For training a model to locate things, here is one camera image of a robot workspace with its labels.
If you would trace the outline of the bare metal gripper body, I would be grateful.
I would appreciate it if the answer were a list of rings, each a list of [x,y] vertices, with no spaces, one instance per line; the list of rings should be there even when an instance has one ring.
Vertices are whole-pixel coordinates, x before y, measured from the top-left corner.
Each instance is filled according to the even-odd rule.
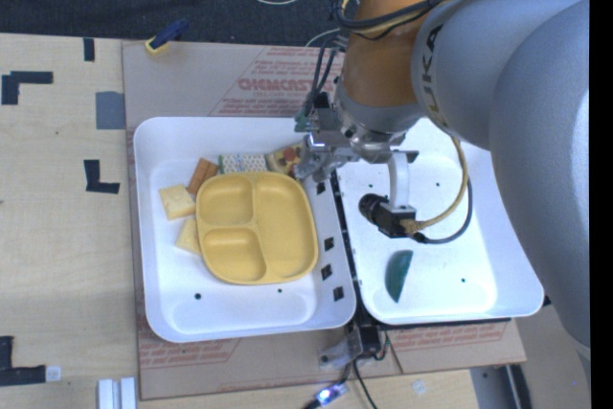
[[[380,132],[360,125],[313,124],[304,140],[304,168],[336,169],[358,160],[385,164],[406,133],[406,128]]]

